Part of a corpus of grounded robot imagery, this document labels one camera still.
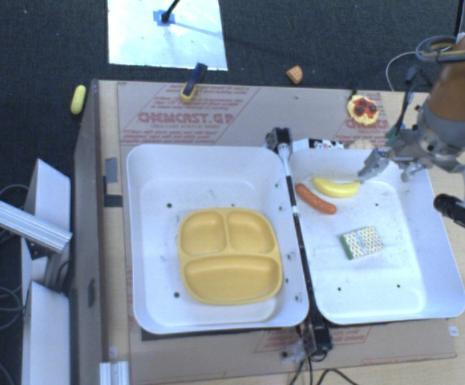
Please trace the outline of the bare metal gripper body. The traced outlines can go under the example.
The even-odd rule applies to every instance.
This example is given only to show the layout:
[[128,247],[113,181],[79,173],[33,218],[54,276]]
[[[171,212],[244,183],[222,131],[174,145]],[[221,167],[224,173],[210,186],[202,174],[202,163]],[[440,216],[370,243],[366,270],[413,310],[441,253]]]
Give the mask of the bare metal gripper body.
[[455,129],[441,137],[429,128],[391,129],[386,134],[389,158],[399,167],[402,162],[414,161],[425,168],[432,166],[445,172],[460,173],[465,164],[458,157],[465,152],[465,130]]

